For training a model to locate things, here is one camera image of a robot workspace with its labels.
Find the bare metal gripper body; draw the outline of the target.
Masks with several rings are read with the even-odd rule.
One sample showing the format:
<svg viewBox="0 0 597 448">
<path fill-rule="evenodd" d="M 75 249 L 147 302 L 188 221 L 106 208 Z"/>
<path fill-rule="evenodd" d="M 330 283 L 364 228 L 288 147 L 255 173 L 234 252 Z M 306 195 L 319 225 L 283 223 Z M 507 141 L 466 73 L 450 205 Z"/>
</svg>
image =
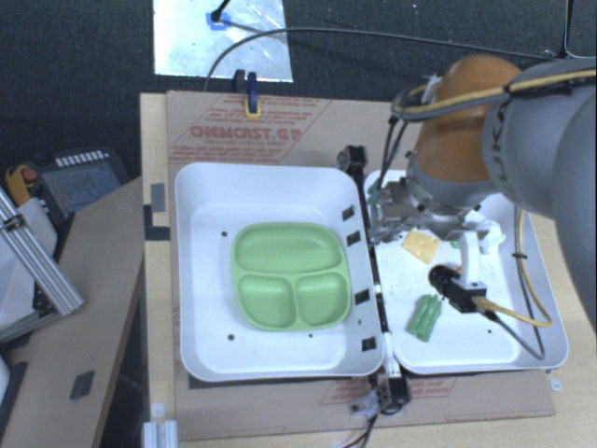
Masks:
<svg viewBox="0 0 597 448">
<path fill-rule="evenodd" d="M 380 187 L 380 179 L 370 186 L 370 241 L 389 243 L 412 229 L 431 231 L 439 240 L 456 238 L 466 231 L 465 217 L 480 208 L 451 207 L 434 199 L 413 177 L 400 177 Z"/>
</svg>

